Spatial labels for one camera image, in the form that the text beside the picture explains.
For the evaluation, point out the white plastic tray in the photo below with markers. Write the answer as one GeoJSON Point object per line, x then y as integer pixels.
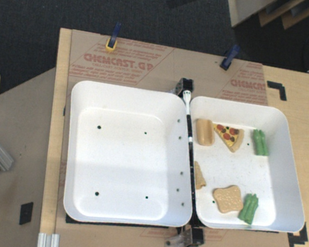
{"type": "Point", "coordinates": [239, 173]}
{"type": "Point", "coordinates": [126, 156]}

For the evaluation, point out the thin black and white rod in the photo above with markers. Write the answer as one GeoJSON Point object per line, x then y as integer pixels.
{"type": "Point", "coordinates": [191, 151]}

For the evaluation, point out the tan hot dog bun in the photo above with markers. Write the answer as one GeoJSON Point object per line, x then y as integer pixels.
{"type": "Point", "coordinates": [205, 132]}

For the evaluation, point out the tan wafer cone piece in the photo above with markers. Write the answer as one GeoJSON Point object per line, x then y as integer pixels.
{"type": "Point", "coordinates": [199, 177]}

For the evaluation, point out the brown cardboard board red print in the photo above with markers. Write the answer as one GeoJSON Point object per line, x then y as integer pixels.
{"type": "Point", "coordinates": [202, 69]}

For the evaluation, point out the pizza slice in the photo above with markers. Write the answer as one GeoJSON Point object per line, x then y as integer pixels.
{"type": "Point", "coordinates": [228, 136]}

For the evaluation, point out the tan bread slice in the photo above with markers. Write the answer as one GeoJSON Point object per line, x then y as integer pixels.
{"type": "Point", "coordinates": [228, 199]}

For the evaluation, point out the green asparagus bundle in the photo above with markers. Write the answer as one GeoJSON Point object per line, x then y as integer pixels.
{"type": "Point", "coordinates": [261, 143]}
{"type": "Point", "coordinates": [249, 209]}

